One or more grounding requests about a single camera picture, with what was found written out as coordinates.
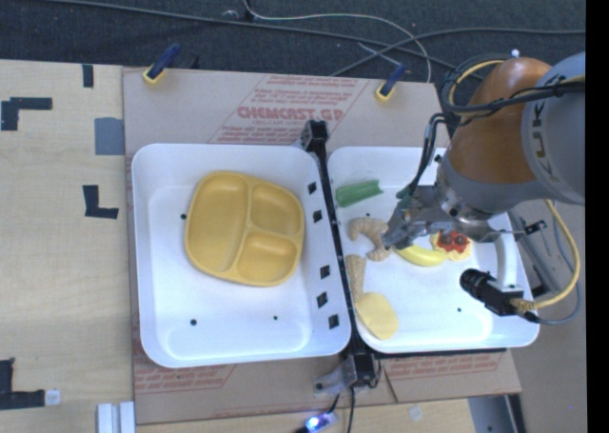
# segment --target black tape mark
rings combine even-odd
[[[83,186],[83,193],[85,194],[85,216],[95,218],[111,218],[116,220],[118,218],[118,208],[99,208],[99,187],[90,185]]]
[[[52,109],[52,98],[15,97],[2,102],[0,130],[17,130],[20,109]]]
[[[93,88],[93,65],[83,65],[83,88]]]
[[[11,97],[10,102],[19,109],[52,109],[52,98],[26,98],[23,96]]]
[[[17,123],[19,122],[19,108],[17,108],[15,104],[11,102],[2,102],[2,112],[0,116],[0,129],[17,130]]]
[[[125,131],[123,121],[117,118],[96,118],[95,155],[124,155]]]
[[[0,361],[0,410],[44,406],[46,396],[44,389],[33,392],[12,390],[12,365],[14,362],[14,359]]]

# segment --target yellow toy banana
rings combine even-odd
[[[398,255],[411,264],[423,267],[438,266],[447,258],[443,250],[432,250],[422,246],[408,246],[402,250],[395,249]]]

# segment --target blue light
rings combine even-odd
[[[313,416],[313,418],[309,418],[306,421],[306,427],[308,429],[315,428],[320,423],[320,419],[317,416]]]

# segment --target white tray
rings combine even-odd
[[[214,170],[266,179],[300,199],[304,248],[283,284],[227,282],[188,260],[182,215],[197,183]],[[134,156],[132,184],[140,332],[154,362],[186,367],[319,357],[346,346],[351,326],[310,154],[293,147],[155,144]]]
[[[348,223],[353,218],[369,215],[389,219],[398,200],[396,193],[415,175],[421,150],[419,148],[339,148],[328,160],[328,172],[334,189],[367,180],[379,180],[382,194],[350,207],[336,207],[340,225],[343,254],[365,256],[373,245],[364,236],[349,240]],[[431,185],[436,179],[437,164],[424,173],[421,184]],[[511,229],[507,215],[495,217],[495,229]],[[417,244],[431,247],[429,237]],[[507,244],[515,254],[518,284],[524,297],[531,299],[530,288],[516,242]],[[394,307],[399,318],[398,332],[389,340],[374,337],[358,321],[358,331],[374,350],[383,353],[475,350],[525,346],[532,343],[539,326],[520,317],[499,317],[462,290],[459,279],[464,270],[473,267],[496,275],[498,266],[494,244],[473,244],[472,255],[462,262],[444,261],[437,267],[409,264],[393,253],[386,260],[366,263],[363,291],[382,293]]]

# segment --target cardboard sheet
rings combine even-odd
[[[344,146],[418,147],[429,117],[440,111],[435,88],[399,83],[386,102],[381,80],[279,74],[170,70],[157,86],[142,69],[124,69],[129,268],[133,374],[138,424],[166,423],[326,409],[332,398],[314,383],[339,357],[166,369],[139,339],[130,162],[153,143],[273,144],[298,140],[305,121],[326,120],[327,150]],[[447,142],[439,133],[438,147]],[[358,404],[390,404],[515,393],[519,380],[509,351],[383,360],[375,389]],[[345,405],[345,395],[340,404]]]

